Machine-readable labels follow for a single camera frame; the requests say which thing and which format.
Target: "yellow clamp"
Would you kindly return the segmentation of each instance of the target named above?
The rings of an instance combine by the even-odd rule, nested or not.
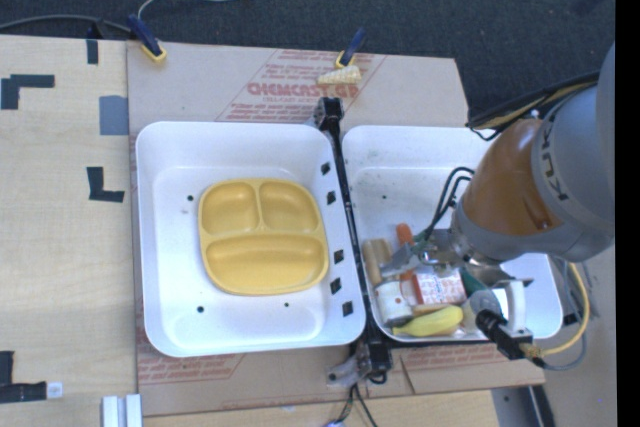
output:
[[[146,46],[144,45],[140,45],[140,48],[142,49],[142,51],[147,54],[147,56],[149,57],[149,59],[151,59],[152,61],[159,63],[160,61],[163,61],[165,57],[167,57],[167,51],[162,48],[160,45],[158,45],[160,47],[160,55],[155,55],[151,50],[149,50]]]
[[[343,55],[344,55],[344,50],[338,54],[338,57],[336,57],[336,62],[334,64],[336,69],[344,68],[345,66],[351,66],[354,63],[354,61],[356,60],[356,56],[354,55],[351,58],[351,60],[349,61],[349,63],[344,65],[344,64],[340,63],[340,59],[342,59]]]

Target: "wooden table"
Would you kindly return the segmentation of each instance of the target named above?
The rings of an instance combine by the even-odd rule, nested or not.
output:
[[[14,382],[64,396],[0,405],[0,425],[100,425],[103,396],[136,393],[129,137],[101,135],[99,99],[127,96],[126,45],[0,36],[0,77],[54,75],[0,110],[0,350]],[[89,199],[87,167],[124,201]],[[498,425],[489,391],[367,401],[379,425]],[[342,403],[146,418],[146,426],[325,425]],[[348,426],[368,425],[359,406]]]

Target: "hole in bin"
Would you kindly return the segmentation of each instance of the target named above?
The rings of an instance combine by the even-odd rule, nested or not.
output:
[[[340,278],[334,279],[330,284],[329,288],[331,288],[331,295],[335,295],[338,290],[342,288],[342,283],[340,283]]]
[[[342,305],[342,316],[346,317],[347,315],[351,315],[353,313],[353,303],[348,301]]]

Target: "metal bracket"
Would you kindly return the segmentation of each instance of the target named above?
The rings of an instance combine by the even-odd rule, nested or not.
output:
[[[358,340],[355,353],[344,363],[327,371],[327,386],[350,388],[367,376],[384,373],[393,367],[391,352],[386,345],[368,344]]]
[[[354,354],[347,359],[347,361],[333,367],[327,372],[327,382],[331,386],[352,386],[365,376],[384,374],[393,367],[391,346],[373,319],[371,298],[369,297],[367,279],[360,253],[360,243],[358,242],[355,220],[353,218],[347,171],[342,156],[340,120],[343,116],[344,109],[340,98],[321,98],[314,111],[313,119],[316,127],[325,133],[332,143],[336,172],[338,174],[340,191],[347,215],[347,224],[351,235],[351,245],[353,247],[353,255],[358,272],[362,299],[367,313],[367,320],[364,332],[356,342]]]
[[[100,404],[101,427],[142,427],[140,395],[102,397]]]
[[[402,274],[403,272],[415,269],[418,265],[421,265],[420,257],[411,251],[411,246],[408,243],[402,244],[393,255],[388,263],[380,266],[380,275],[383,278],[388,278],[394,274]]]

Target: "black bracket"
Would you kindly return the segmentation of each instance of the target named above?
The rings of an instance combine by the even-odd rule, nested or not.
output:
[[[50,389],[61,391],[62,385],[60,383],[53,386],[50,386],[46,381],[14,383],[12,378],[13,354],[13,351],[0,351],[0,404],[46,400],[49,398]]]
[[[482,333],[493,343],[507,358],[523,359],[524,352],[520,346],[524,343],[533,343],[533,335],[529,331],[512,333],[507,330],[507,320],[491,310],[481,310],[476,317],[476,325]]]
[[[347,171],[342,155],[340,121],[343,117],[344,109],[340,98],[321,98],[313,114],[316,127],[329,138],[333,148],[336,172],[340,183],[340,192],[342,194],[345,213],[347,214],[347,224],[351,235],[351,245],[355,257],[367,320],[362,335],[360,335],[360,338],[354,342],[352,346],[352,356],[341,365],[329,369],[327,382],[329,385],[334,386],[352,386],[358,382],[358,380],[365,377],[384,376],[386,372],[393,367],[391,346],[388,343],[389,340],[384,337],[378,329],[371,309],[371,298],[369,296],[367,279],[362,263],[360,243],[358,242],[351,196],[349,194]]]

